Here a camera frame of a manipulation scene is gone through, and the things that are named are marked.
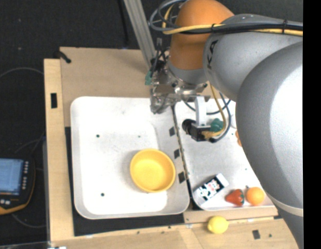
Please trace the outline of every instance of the orange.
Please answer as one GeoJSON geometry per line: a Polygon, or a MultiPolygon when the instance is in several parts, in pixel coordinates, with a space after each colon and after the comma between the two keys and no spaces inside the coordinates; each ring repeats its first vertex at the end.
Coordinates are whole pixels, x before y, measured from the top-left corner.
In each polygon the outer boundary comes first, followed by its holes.
{"type": "Polygon", "coordinates": [[[260,187],[251,187],[246,192],[246,200],[252,205],[260,205],[265,198],[265,193],[260,187]]]}

